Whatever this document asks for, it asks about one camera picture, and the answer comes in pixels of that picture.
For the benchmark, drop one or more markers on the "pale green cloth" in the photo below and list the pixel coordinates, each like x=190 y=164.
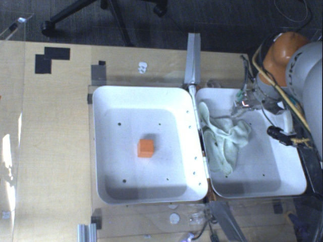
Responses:
x=224 y=140

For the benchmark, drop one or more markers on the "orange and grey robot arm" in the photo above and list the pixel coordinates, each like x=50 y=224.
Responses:
x=302 y=67

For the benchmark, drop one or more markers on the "orange cube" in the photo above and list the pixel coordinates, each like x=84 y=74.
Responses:
x=145 y=148

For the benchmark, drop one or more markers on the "white plastic tray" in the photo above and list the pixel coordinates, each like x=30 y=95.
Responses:
x=141 y=110
x=255 y=165

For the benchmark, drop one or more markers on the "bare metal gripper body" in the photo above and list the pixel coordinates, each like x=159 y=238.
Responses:
x=249 y=101

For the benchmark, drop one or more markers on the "black cylinder on white bracket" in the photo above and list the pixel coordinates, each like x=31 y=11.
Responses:
x=278 y=135

